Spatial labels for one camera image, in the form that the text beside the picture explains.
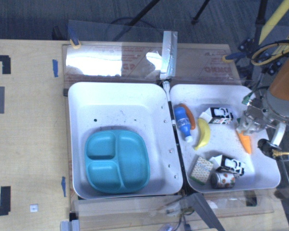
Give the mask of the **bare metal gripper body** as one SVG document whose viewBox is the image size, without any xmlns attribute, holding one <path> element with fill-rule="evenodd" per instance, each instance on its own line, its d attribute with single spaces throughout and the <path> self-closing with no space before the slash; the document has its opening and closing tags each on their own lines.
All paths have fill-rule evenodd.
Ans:
<svg viewBox="0 0 289 231">
<path fill-rule="evenodd" d="M 256 126 L 257 132 L 265 130 L 267 128 L 274 128 L 274 124 L 270 118 L 266 115 L 268 109 L 264 108 L 262 100 L 259 98 L 253 98 L 247 104 L 247 109 L 243 112 L 240 119 L 246 121 L 247 128 L 249 126 Z"/>
</svg>

